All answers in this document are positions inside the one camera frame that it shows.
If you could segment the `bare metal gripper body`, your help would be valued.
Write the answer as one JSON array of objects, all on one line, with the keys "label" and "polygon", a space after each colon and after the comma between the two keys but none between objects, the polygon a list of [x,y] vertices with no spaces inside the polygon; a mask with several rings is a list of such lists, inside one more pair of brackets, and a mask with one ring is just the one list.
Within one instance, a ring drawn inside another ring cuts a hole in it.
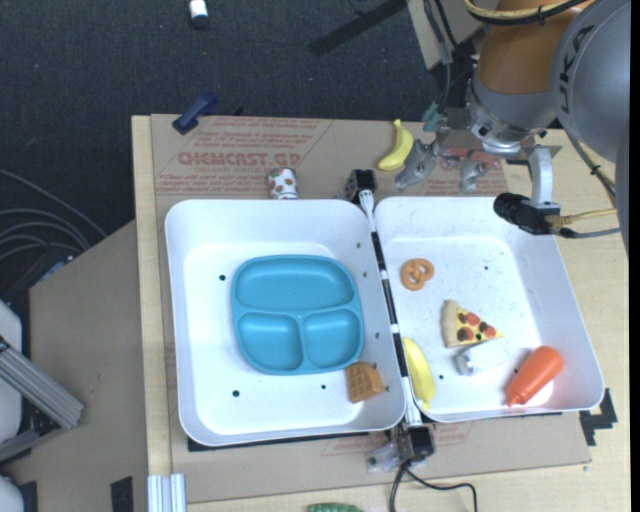
[{"label": "bare metal gripper body", "polygon": [[522,147],[531,145],[537,134],[537,128],[506,122],[482,106],[465,106],[447,111],[436,127],[435,141],[441,156],[460,149],[525,160]]}]

